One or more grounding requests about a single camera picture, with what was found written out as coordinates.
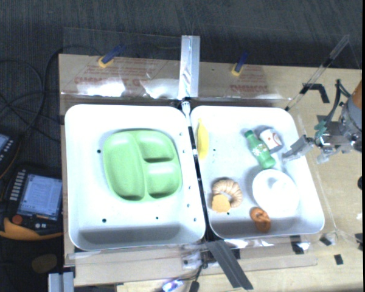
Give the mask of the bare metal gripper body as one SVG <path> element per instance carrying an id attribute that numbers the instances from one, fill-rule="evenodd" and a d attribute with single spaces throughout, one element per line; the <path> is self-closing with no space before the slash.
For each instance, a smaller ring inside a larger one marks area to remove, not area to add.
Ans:
<path id="1" fill-rule="evenodd" d="M 339 152 L 362 153 L 362 131 L 357 127 L 330 123 L 315 132 L 315 144 L 322 156 L 332 156 Z"/>

